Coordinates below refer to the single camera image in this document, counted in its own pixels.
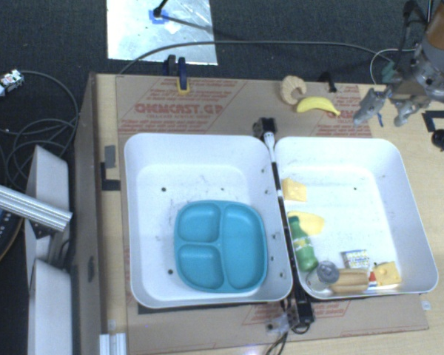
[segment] black clamp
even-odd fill
[[[101,162],[101,188],[102,191],[120,191],[120,181],[107,179],[107,168],[105,162]]]
[[[329,92],[336,93],[337,88],[334,83],[334,79],[332,79],[332,75],[329,71],[325,71],[322,74],[320,74],[319,78],[317,79],[319,83],[324,83],[327,81],[329,84]]]
[[[276,128],[276,122],[274,118],[259,118],[257,122],[253,124],[253,135],[263,141],[263,135],[267,132],[276,134],[278,131]]]
[[[176,64],[176,55],[170,55],[167,60],[163,62],[164,76],[178,77],[178,92],[180,95],[189,93],[189,82],[187,80],[186,59],[180,57]]]
[[[422,113],[422,115],[426,129],[428,132],[432,133],[434,130],[436,130],[433,119],[444,118],[444,110],[426,110],[424,113]]]

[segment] gray object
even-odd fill
[[[378,92],[370,88],[360,102],[360,109],[354,114],[354,125],[358,126],[376,115],[383,108],[385,100],[386,92]]]
[[[333,262],[320,262],[316,269],[309,272],[306,283],[316,292],[321,292],[339,280],[339,270]]]

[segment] metal bar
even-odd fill
[[[59,232],[64,231],[73,216],[71,212],[4,186],[0,186],[0,209]]]

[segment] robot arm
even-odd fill
[[[444,103],[444,0],[415,50],[409,69],[397,70],[384,92],[371,90],[360,103],[354,124],[376,115],[387,98],[398,110],[396,126],[405,124],[411,114],[428,107],[433,100]]]

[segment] gray carpet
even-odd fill
[[[407,0],[210,0],[216,39],[339,41],[373,50],[396,47]],[[417,0],[426,9],[426,0]],[[414,28],[406,46],[421,38]],[[218,48],[216,67],[190,66],[189,75],[315,81],[329,71],[335,81],[369,83],[371,55],[339,47],[237,46]],[[119,71],[107,59],[106,0],[0,0],[0,74],[14,67],[46,72],[78,99],[90,71]],[[376,73],[383,65],[376,64]],[[157,75],[160,64],[140,62],[130,73]],[[70,119],[70,102],[56,85],[30,76],[25,88],[0,101],[0,127],[20,130],[31,120]],[[5,153],[10,136],[0,134]],[[4,170],[0,161],[0,182]],[[20,235],[0,264],[0,354],[25,354],[27,289]]]

